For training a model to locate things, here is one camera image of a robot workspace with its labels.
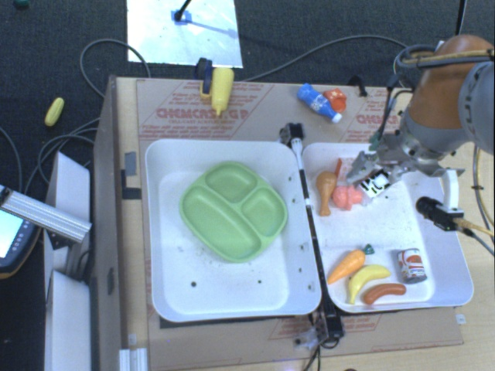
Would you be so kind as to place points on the pink toy food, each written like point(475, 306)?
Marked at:
point(346, 197)

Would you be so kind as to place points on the brown chicken drumstick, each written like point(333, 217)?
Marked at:
point(326, 188)

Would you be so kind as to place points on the thin orange stick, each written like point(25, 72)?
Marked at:
point(338, 168)

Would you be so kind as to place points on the brown sausage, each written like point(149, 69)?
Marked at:
point(384, 293)

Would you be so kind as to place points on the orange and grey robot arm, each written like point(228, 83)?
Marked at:
point(437, 87)

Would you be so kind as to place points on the black and white carton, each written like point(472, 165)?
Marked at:
point(374, 186)

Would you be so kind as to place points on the orange packet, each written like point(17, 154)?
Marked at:
point(335, 99)

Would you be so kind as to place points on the red and white can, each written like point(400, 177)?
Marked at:
point(412, 265)

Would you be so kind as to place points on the orange carrot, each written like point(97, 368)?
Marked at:
point(346, 267)

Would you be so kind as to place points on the brown cardboard board red print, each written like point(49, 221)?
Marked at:
point(216, 130)

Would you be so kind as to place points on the white plastic tray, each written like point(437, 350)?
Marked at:
point(386, 222)
point(232, 284)

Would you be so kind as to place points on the black cylinder on white bracket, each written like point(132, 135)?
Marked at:
point(435, 210)

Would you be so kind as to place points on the yellow mustard bottle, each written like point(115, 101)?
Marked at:
point(222, 87)

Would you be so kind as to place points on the yellow corn cob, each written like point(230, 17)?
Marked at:
point(54, 111)

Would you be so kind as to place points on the green divided plate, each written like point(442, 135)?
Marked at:
point(232, 211)

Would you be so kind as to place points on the yellow banana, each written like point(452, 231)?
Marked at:
point(365, 278)

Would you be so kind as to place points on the thin black and white rod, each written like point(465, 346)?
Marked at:
point(309, 207)

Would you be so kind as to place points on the blue bottle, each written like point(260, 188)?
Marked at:
point(317, 101)

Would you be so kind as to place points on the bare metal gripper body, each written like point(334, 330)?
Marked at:
point(412, 157)

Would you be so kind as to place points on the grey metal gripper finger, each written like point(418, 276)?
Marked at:
point(396, 174)
point(361, 166)

